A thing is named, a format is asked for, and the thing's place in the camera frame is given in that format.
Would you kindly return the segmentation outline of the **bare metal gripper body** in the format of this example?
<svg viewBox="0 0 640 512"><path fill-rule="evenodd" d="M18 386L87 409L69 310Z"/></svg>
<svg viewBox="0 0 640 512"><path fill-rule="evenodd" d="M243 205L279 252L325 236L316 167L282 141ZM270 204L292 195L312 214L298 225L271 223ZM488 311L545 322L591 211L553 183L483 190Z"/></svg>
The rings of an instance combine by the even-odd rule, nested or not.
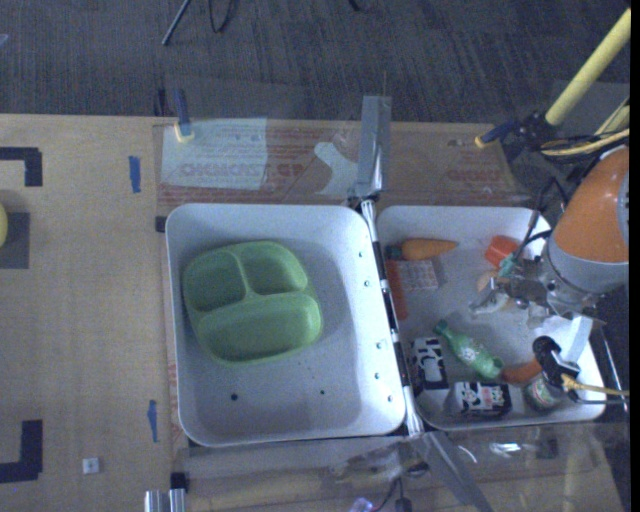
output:
<svg viewBox="0 0 640 512"><path fill-rule="evenodd" d="M525 297L548 315L571 316L570 287L544 257L505 258L499 278L511 298Z"/></svg>

